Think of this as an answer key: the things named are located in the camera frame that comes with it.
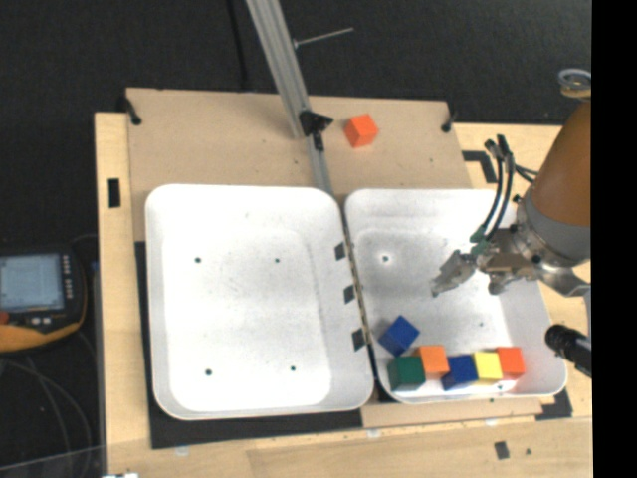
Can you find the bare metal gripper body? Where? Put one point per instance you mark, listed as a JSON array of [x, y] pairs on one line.
[[517, 259]]

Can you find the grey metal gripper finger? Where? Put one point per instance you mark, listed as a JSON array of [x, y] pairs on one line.
[[454, 272], [502, 281]]

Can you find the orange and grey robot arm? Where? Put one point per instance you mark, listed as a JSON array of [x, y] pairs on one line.
[[567, 177]]

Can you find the white plastic tray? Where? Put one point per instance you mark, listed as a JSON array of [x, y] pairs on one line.
[[249, 307], [423, 227]]

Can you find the orange cube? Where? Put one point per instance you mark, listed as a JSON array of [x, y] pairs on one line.
[[511, 361], [360, 131], [434, 360]]

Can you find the blue cube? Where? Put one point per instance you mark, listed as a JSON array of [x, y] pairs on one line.
[[461, 370], [399, 335]]

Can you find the yellow cube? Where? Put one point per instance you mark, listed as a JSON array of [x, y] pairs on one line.
[[488, 365]]

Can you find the green cube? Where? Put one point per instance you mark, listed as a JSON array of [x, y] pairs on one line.
[[406, 372]]

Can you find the pale brown flat board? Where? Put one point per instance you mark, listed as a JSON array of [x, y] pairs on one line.
[[224, 142]]

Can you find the black cylinder on white bracket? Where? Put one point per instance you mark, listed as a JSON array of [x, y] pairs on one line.
[[565, 340]]

